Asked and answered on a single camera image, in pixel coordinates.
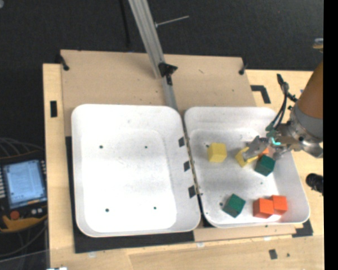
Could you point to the orange cube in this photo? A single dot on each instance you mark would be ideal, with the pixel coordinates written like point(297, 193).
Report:
point(266, 151)
point(280, 204)
point(262, 208)

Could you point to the green cube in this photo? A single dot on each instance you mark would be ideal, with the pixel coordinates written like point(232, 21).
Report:
point(264, 165)
point(233, 205)

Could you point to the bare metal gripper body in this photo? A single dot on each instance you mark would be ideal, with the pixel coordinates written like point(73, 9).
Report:
point(297, 142)

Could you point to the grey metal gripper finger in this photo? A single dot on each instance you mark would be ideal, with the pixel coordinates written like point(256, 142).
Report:
point(253, 145)
point(264, 144)

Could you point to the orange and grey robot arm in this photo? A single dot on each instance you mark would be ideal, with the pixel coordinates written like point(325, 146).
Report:
point(312, 100)

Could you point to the brown cardboard board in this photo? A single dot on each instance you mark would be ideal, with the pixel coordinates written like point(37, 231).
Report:
point(115, 80)

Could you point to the yellow cube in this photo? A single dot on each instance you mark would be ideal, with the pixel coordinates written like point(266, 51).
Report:
point(217, 153)
point(240, 157)

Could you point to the white plastic tray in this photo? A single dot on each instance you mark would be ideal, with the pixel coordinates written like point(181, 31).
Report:
point(129, 173)
point(228, 181)

